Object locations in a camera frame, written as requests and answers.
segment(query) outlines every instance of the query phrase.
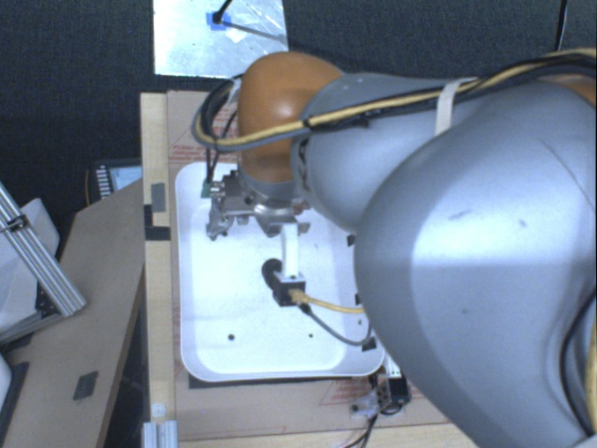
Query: dark floor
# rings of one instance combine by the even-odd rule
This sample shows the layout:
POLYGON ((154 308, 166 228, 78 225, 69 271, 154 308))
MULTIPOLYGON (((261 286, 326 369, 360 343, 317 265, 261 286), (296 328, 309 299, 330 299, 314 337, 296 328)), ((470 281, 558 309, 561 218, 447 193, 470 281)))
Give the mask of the dark floor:
MULTIPOLYGON (((552 50, 560 0, 284 4, 291 49, 346 71, 459 77, 552 50)), ((153 74, 152 17, 152 0, 0 0, 0 181, 18 203, 42 197, 61 231, 94 161, 139 156, 140 92, 214 85, 153 74)), ((569 0, 564 47, 594 47, 596 17, 597 0, 569 0)))

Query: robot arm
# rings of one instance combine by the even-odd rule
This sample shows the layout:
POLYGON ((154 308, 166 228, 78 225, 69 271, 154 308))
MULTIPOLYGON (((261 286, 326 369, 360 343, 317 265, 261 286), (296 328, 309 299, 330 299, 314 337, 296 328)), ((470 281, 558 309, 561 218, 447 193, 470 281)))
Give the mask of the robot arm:
POLYGON ((252 216, 273 236, 318 211, 355 235, 385 348, 479 446, 574 446, 595 416, 594 78, 588 50, 462 83, 442 132, 446 81, 265 57, 243 78, 239 139, 197 120, 200 142, 242 152, 212 189, 209 235, 252 216))

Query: white cable tie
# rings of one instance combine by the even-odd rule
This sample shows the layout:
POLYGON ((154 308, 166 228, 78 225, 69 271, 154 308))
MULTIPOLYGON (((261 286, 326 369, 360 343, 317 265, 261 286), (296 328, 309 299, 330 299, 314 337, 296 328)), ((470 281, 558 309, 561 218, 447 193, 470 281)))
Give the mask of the white cable tie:
POLYGON ((437 98, 436 136, 446 132, 451 127, 451 114, 454 107, 454 97, 463 83, 474 78, 460 78, 448 83, 437 98))

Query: wooden plank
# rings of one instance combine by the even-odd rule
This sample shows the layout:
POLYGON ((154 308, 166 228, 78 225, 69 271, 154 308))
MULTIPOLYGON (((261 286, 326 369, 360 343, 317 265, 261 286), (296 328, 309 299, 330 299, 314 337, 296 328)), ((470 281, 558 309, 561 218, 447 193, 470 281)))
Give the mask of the wooden plank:
MULTIPOLYGON (((226 440, 185 441, 180 448, 339 448, 355 441, 363 431, 327 431, 226 440)), ((454 425, 376 428, 368 448, 476 448, 454 425)))
MULTIPOLYGON (((141 96, 141 134, 144 205, 152 205, 152 187, 163 185, 168 194, 168 139, 166 96, 141 96)), ((154 226, 170 227, 170 207, 152 212, 154 226)), ((149 404, 151 421, 175 419, 174 344, 170 241, 146 241, 146 313, 149 404)))
POLYGON ((88 304, 8 354, 29 362, 6 447, 104 446, 140 300, 141 183, 80 212, 61 266, 88 304), (97 371, 92 395, 73 400, 79 377, 97 371))

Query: silver metal sheet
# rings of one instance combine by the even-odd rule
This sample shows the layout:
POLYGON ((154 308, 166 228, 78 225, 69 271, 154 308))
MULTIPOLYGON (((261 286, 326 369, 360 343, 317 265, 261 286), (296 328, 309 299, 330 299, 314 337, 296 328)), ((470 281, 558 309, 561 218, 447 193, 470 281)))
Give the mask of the silver metal sheet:
POLYGON ((257 58, 288 51, 282 0, 234 0, 223 25, 211 15, 225 0, 153 0, 155 72, 232 77, 257 58))

